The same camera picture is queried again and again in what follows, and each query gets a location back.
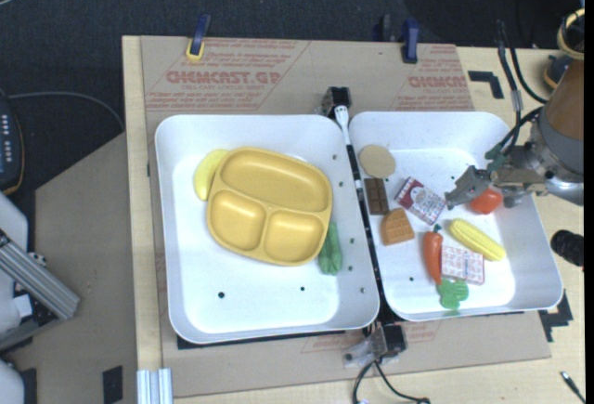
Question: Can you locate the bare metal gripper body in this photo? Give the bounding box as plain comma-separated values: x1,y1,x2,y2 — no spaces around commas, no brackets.
489,146,586,209

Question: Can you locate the orange toy tomato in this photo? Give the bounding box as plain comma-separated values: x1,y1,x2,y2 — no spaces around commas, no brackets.
469,187,504,215

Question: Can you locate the red and white carton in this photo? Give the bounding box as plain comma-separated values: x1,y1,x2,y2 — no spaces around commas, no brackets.
394,176,447,227

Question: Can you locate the yellow corn cob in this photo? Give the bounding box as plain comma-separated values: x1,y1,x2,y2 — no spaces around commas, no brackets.
447,217,508,263

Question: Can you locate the white plastic tray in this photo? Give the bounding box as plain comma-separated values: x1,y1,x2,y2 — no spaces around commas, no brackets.
347,111,564,323
154,113,381,345

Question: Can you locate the orange carrot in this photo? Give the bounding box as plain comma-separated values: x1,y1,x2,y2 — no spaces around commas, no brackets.
421,223,445,287

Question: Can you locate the red and white packet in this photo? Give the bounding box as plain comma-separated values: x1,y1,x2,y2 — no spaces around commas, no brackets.
439,243,486,287

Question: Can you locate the orange toy waffle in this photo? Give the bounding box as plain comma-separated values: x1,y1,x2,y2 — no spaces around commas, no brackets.
380,207,416,247

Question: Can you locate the brown chocolate bar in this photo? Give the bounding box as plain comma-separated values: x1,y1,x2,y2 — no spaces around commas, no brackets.
363,177,391,216

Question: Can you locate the tan round biscuit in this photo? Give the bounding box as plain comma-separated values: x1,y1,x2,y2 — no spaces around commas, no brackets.
357,144,397,178

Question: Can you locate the thin black and white rod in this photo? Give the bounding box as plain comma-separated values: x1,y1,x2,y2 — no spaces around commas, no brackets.
333,105,389,329

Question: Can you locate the green toy lettuce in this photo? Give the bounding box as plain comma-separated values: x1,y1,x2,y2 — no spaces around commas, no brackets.
317,221,344,276

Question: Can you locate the yellow divided plate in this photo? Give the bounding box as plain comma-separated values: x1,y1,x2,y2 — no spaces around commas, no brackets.
205,146,334,267

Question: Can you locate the brown cardboard board red print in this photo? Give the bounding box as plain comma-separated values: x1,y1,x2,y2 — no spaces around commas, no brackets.
138,35,553,398

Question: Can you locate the yellow banana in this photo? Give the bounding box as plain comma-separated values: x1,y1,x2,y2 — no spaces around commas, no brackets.
193,149,229,202

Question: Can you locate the black cylinder on white bracket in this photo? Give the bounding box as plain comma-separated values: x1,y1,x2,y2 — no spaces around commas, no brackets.
550,228,586,267

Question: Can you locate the black block with thin wires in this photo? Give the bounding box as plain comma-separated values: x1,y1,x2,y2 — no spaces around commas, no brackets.
342,322,409,370
319,85,353,116

